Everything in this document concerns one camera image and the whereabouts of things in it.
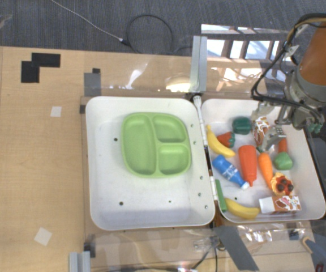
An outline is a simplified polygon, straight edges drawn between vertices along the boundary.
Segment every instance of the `white tray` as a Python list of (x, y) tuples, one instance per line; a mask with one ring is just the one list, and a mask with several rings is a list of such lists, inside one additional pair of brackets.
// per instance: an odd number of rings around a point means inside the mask
[[(123, 119), (136, 112), (172, 114), (186, 125), (191, 167), (182, 175), (142, 178), (124, 165)], [(197, 111), (183, 99), (95, 97), (86, 107), (90, 211), (104, 230), (201, 226), (215, 214)]]
[[(232, 131), (232, 122), (236, 117), (250, 117), (252, 111), (255, 110), (257, 106), (258, 102), (251, 100), (211, 99), (204, 102), (202, 106), (202, 115), (205, 124), (211, 125), (212, 131), (216, 135), (220, 135)], [(279, 110), (279, 107), (277, 107), (267, 116), (270, 124), (274, 124)], [(299, 196), (302, 211), (299, 211), (296, 214), (259, 214), (254, 220), (244, 220), (227, 211), (223, 213), (223, 215), (229, 221), (234, 223), (283, 222), (293, 220), (314, 220), (320, 219), (324, 216), (326, 211), (325, 199), (305, 134), (303, 131), (295, 130), (291, 125), (283, 126), (282, 129), (287, 135), (288, 153), (294, 162), (294, 167), (290, 171), (282, 171), (282, 173), (293, 181), (293, 193)], [(238, 148), (242, 145), (256, 146), (251, 133), (249, 135), (235, 134), (235, 138), (236, 142), (233, 147), (235, 152), (237, 152)], [(277, 151), (273, 150), (273, 152), (271, 152), (271, 158), (273, 159), (276, 154)], [(210, 155), (211, 161), (217, 156), (211, 150)], [(238, 155), (228, 159), (228, 161), (234, 164), (241, 171)], [(213, 175), (216, 179), (220, 180), (224, 197), (235, 199), (238, 203), (245, 206), (259, 207), (260, 198), (273, 196), (259, 170), (257, 180), (254, 181), (253, 187), (244, 191), (223, 178), (215, 169), (213, 170)]]

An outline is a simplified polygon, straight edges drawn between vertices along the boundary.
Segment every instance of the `green vegetable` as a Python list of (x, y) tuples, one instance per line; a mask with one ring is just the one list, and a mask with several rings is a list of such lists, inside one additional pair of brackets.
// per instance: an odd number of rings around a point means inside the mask
[(247, 117), (238, 117), (232, 123), (233, 132), (247, 135), (251, 131), (251, 121)]
[(274, 166), (278, 170), (289, 170), (293, 167), (293, 161), (288, 153), (280, 152), (274, 160)]
[(216, 179), (215, 182), (216, 182), (218, 202), (220, 203), (220, 209), (221, 209), (221, 211), (226, 211), (227, 205), (226, 205), (226, 201), (224, 198), (224, 194), (222, 192), (220, 181), (218, 179)]

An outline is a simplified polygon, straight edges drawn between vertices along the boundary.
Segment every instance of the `green divided plate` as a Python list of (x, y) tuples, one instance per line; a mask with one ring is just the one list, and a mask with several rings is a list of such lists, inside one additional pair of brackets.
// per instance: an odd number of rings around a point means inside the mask
[(187, 129), (176, 116), (131, 114), (123, 121), (121, 137), (124, 163), (135, 175), (180, 175), (191, 166)]

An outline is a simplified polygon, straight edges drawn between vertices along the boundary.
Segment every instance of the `white bottle cap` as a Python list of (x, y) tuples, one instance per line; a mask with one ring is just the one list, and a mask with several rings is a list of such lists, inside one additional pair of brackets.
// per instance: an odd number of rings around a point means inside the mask
[(241, 185), (241, 189), (245, 190), (250, 186), (250, 184), (248, 182), (244, 183), (243, 185)]

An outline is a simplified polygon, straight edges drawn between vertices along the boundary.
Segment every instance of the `white cable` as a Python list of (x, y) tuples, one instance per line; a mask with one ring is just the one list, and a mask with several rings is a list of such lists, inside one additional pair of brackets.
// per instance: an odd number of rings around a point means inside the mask
[(50, 0), (50, 1), (53, 2), (53, 3), (55, 3), (57, 6), (59, 6), (59, 7), (63, 8), (63, 9), (65, 9), (66, 11), (75, 14), (77, 17), (83, 19), (85, 22), (89, 23), (92, 27), (96, 28), (97, 30), (99, 30), (99, 31), (101, 31), (101, 32), (103, 32), (103, 33), (105, 33), (105, 34), (107, 34), (107, 35), (109, 35), (109, 36), (112, 36), (113, 38), (119, 40), (120, 42), (123, 41), (122, 38), (120, 38), (120, 37), (118, 37), (118, 36), (116, 36), (116, 35), (113, 35), (113, 34), (109, 33), (108, 31), (105, 31), (105, 30), (101, 29), (100, 27), (96, 26), (96, 25), (93, 24), (91, 21), (89, 21), (88, 19), (86, 19), (84, 16), (81, 16), (80, 14), (78, 14), (78, 13), (76, 13), (76, 12), (70, 10), (69, 8), (65, 7), (64, 5), (61, 5), (61, 4), (58, 3), (57, 1), (55, 1), (55, 0)]

